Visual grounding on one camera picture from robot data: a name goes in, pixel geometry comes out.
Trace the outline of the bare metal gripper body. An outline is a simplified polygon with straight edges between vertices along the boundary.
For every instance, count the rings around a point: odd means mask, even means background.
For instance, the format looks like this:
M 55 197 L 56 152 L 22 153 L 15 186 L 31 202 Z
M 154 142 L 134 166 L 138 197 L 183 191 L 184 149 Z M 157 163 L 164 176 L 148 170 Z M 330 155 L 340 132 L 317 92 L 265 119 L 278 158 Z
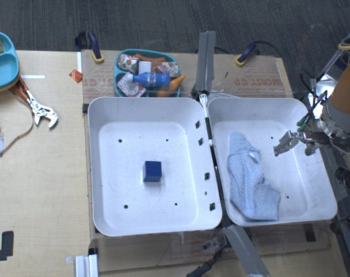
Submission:
M 299 126 L 299 139 L 303 143 L 317 143 L 318 148 L 335 147 L 350 154 L 350 134 L 337 127 L 335 123 L 310 121 Z

